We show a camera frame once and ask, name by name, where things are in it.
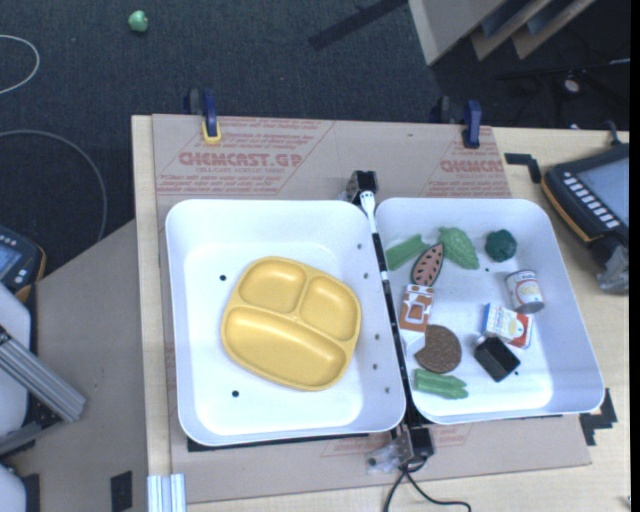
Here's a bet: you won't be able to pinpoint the black block with wires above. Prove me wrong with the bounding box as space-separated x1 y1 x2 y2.
344 169 378 204
366 425 435 475

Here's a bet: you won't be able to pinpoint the black box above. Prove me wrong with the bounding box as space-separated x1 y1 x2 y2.
473 336 522 384

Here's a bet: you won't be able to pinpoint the orange and white carton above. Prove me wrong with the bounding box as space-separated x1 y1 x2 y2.
398 283 435 334

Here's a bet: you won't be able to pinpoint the brown round biscuit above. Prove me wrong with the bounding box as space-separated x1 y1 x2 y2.
413 324 463 375

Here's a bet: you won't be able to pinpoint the green celery stick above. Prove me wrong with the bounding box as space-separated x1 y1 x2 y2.
384 233 432 272

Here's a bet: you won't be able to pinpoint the yellow divided plate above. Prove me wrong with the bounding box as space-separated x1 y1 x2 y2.
219 255 363 393

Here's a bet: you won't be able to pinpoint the brown cardboard board red print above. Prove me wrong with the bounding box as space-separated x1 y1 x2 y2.
151 113 593 505

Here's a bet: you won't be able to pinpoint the white and red can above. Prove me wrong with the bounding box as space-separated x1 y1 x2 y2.
504 269 546 314

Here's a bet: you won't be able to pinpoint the green grapes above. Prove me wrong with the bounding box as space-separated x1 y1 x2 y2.
438 226 481 272

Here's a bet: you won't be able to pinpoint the white plastic tray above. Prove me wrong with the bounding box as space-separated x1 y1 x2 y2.
164 198 407 447
373 196 606 426

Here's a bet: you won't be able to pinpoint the green asparagus bunch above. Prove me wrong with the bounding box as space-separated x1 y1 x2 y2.
412 368 470 401

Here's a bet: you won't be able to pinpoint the white and red carton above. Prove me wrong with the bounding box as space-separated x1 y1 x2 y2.
480 302 535 350

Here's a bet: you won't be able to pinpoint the dark green broccoli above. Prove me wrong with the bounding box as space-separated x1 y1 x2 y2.
484 228 519 263

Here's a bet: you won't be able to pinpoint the thin black and white rod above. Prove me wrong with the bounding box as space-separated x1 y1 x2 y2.
359 191 414 426

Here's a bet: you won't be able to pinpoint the watermelon slice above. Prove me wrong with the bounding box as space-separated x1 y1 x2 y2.
410 242 445 288

